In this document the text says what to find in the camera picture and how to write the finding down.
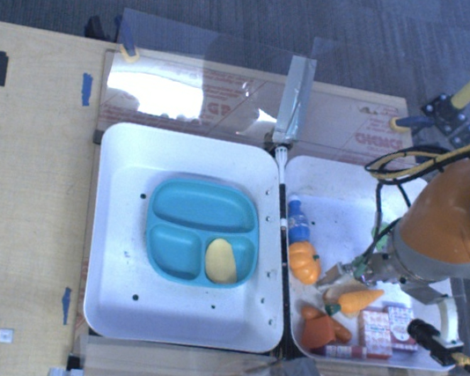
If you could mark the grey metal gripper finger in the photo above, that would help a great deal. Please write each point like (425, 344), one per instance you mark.
(329, 274)

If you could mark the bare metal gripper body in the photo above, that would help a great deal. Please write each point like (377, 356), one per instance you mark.
(375, 268)

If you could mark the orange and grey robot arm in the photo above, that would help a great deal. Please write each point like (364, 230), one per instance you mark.
(444, 217)

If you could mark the orange toy pumpkin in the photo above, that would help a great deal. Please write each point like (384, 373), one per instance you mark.
(305, 263)

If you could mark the green toy vegetable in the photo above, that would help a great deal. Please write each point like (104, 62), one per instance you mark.
(382, 236)

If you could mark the orange carrot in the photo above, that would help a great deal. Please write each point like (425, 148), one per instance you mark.
(356, 301)

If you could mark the white plastic tray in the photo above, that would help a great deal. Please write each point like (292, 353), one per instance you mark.
(127, 191)
(337, 217)

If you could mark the blue plastic bottle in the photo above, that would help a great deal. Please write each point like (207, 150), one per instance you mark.
(298, 224)

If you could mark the red and white carton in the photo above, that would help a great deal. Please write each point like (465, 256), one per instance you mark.
(375, 333)
(399, 324)

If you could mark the small red can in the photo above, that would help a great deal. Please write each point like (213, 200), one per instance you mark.
(343, 351)

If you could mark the yellow toy potato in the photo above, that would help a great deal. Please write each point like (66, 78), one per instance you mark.
(221, 261)

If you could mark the blue divided plate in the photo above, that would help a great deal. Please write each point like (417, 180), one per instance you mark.
(196, 207)

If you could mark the black cylinder on white bracket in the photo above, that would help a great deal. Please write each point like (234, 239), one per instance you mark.
(430, 338)

